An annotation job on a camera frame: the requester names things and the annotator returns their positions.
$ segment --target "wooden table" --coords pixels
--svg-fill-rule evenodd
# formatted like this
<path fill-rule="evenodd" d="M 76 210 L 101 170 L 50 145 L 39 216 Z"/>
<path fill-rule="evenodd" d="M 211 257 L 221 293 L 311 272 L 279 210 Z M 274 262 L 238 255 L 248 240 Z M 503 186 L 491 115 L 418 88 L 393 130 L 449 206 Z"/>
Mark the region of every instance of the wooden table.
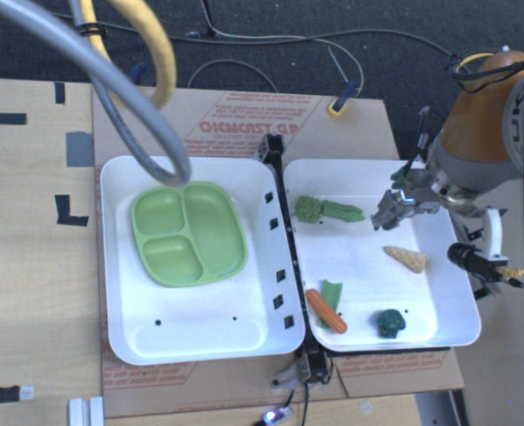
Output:
<path fill-rule="evenodd" d="M 31 385 L 31 401 L 0 404 L 0 425 L 67 424 L 71 398 L 101 396 L 94 169 L 68 167 L 66 135 L 92 131 L 91 86 L 0 80 L 0 387 Z M 87 226 L 57 225 L 55 195 Z M 414 395 L 310 402 L 307 425 L 420 425 Z M 300 414 L 301 405 L 296 410 Z M 107 420 L 106 425 L 252 424 L 267 407 Z"/>

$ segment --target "dark background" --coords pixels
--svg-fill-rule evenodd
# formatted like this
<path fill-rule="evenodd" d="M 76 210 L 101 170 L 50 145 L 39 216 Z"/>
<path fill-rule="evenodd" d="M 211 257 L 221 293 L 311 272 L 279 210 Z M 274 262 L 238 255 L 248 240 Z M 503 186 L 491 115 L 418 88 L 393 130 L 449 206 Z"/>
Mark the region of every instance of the dark background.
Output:
<path fill-rule="evenodd" d="M 67 0 L 35 0 L 50 12 L 69 14 Z M 320 42 L 236 46 L 197 43 L 213 38 L 201 0 L 146 0 L 164 24 L 178 62 L 178 87 L 212 60 L 233 59 L 263 71 L 279 92 L 338 95 L 345 87 L 328 45 Z M 94 0 L 99 19 L 126 26 L 103 0 Z M 524 51 L 524 0 L 206 0 L 212 26 L 239 36 L 317 36 L 368 30 L 327 38 L 349 50 L 361 64 L 361 98 L 382 99 L 401 158 L 416 144 L 418 112 L 429 106 L 428 130 L 435 134 L 453 106 L 459 88 L 446 72 L 450 53 L 470 49 Z M 133 33 L 112 30 L 106 40 L 111 58 L 128 72 L 150 62 L 147 47 Z M 331 47 L 349 80 L 359 68 Z M 153 84 L 153 74 L 141 84 Z M 33 36 L 0 18 L 0 78 L 88 82 L 86 74 Z M 205 68 L 192 86 L 202 89 L 271 91 L 246 67 L 220 63 Z"/>

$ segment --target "white tray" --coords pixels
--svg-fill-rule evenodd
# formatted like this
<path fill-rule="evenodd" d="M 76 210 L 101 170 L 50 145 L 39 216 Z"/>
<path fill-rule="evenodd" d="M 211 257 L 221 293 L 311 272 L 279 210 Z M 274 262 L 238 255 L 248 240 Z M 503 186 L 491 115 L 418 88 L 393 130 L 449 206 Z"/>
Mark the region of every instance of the white tray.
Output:
<path fill-rule="evenodd" d="M 321 291 L 324 280 L 343 283 L 338 311 L 348 326 L 345 334 L 317 327 L 317 317 L 308 307 L 311 329 L 329 350 L 461 346 L 479 336 L 480 317 L 467 274 L 447 257 L 456 241 L 448 212 L 417 215 L 391 231 L 373 228 L 369 217 L 390 186 L 390 175 L 402 164 L 297 160 L 284 171 L 290 213 L 299 196 L 310 195 L 355 205 L 366 217 L 357 223 L 324 217 L 321 224 L 291 218 L 305 289 Z M 395 261 L 383 251 L 385 245 L 426 253 L 425 271 L 414 273 Z M 377 332 L 374 318 L 386 309 L 399 310 L 406 320 L 395 339 Z"/>
<path fill-rule="evenodd" d="M 155 160 L 171 168 L 167 158 Z M 154 282 L 139 257 L 131 205 L 159 184 L 133 157 L 110 160 L 100 186 L 112 349 L 133 365 L 296 350 L 306 328 L 272 172 L 251 159 L 192 158 L 191 163 L 191 181 L 210 181 L 230 195 L 246 235 L 248 261 L 234 277 L 211 284 L 166 288 Z"/>

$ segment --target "green plate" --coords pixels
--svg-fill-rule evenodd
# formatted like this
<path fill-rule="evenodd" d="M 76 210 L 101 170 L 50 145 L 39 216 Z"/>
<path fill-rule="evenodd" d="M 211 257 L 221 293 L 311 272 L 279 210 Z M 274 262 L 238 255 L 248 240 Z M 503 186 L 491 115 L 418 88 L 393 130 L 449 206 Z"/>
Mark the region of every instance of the green plate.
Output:
<path fill-rule="evenodd" d="M 145 191 L 132 205 L 131 222 L 147 273 L 164 286 L 225 280 L 246 264 L 241 220 L 228 194 L 212 183 Z"/>

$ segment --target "toy sausage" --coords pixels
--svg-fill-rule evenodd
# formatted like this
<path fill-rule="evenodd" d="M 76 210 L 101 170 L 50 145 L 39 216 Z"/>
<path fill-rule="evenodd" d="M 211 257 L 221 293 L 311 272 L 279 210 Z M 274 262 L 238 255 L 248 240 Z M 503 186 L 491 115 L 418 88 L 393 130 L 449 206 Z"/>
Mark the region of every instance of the toy sausage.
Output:
<path fill-rule="evenodd" d="M 327 304 L 320 294 L 314 288 L 310 288 L 306 291 L 307 302 L 312 305 L 315 312 L 325 321 L 327 325 L 339 334 L 343 334 L 347 331 L 347 324 L 341 319 L 335 311 Z"/>

